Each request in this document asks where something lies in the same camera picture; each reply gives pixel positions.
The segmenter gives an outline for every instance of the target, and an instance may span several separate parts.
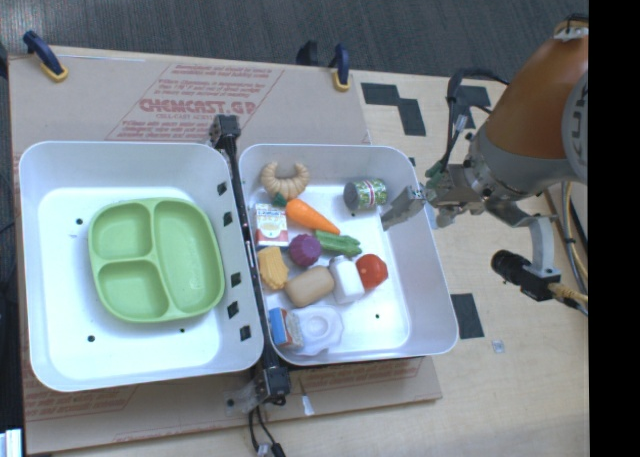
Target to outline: table surface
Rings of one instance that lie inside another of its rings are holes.
[[[414,160],[422,180],[444,149],[448,79],[351,73],[351,89],[359,93],[371,142],[404,152]],[[427,135],[406,135],[397,105],[367,104],[362,83],[395,85],[402,99],[417,100]],[[485,87],[492,104],[503,90],[493,82],[465,83]],[[479,127],[486,114],[476,109],[472,114]],[[459,162],[465,152],[462,141],[452,162]],[[529,213],[552,209],[547,196],[520,206]],[[559,231],[555,236],[556,267],[563,272],[563,283],[577,288]],[[473,296],[484,333],[460,339],[450,352],[433,356],[442,398],[273,422],[268,424],[273,437],[290,456],[589,455],[588,318],[556,301],[533,301],[518,287],[504,284],[490,267],[491,257],[500,249],[531,256],[529,232],[511,229],[488,214],[465,214],[452,226],[434,230],[434,237],[450,293]],[[267,440],[259,428],[257,434]],[[246,426],[56,455],[134,453],[255,455]]]

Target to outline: orange carrot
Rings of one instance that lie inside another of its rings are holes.
[[[287,217],[302,226],[311,229],[320,229],[328,233],[333,233],[334,235],[340,234],[340,230],[333,222],[300,198],[287,201],[284,211]]]

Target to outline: green plate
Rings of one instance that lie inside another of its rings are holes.
[[[182,199],[148,198],[102,208],[89,227],[102,304],[129,322],[200,315],[222,298],[222,257],[207,215]]]

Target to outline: tomato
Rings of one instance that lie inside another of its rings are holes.
[[[363,254],[356,260],[356,267],[366,290],[375,288],[389,277],[387,264],[375,254]]]

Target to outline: green zucchini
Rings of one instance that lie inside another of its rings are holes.
[[[334,235],[320,229],[315,230],[315,235],[324,251],[344,254],[348,257],[362,253],[360,241],[349,235]]]

